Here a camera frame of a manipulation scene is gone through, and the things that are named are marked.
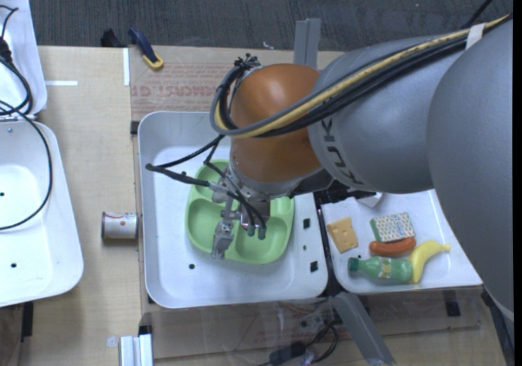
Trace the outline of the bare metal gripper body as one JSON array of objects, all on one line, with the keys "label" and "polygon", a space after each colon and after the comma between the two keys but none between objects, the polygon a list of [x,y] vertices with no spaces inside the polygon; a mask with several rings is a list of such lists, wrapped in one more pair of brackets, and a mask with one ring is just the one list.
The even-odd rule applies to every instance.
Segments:
[{"label": "bare metal gripper body", "polygon": [[222,185],[222,190],[225,198],[225,209],[222,210],[223,231],[231,231],[236,221],[247,231],[268,229],[267,221],[270,216],[268,201],[247,199],[241,192],[226,184]]}]

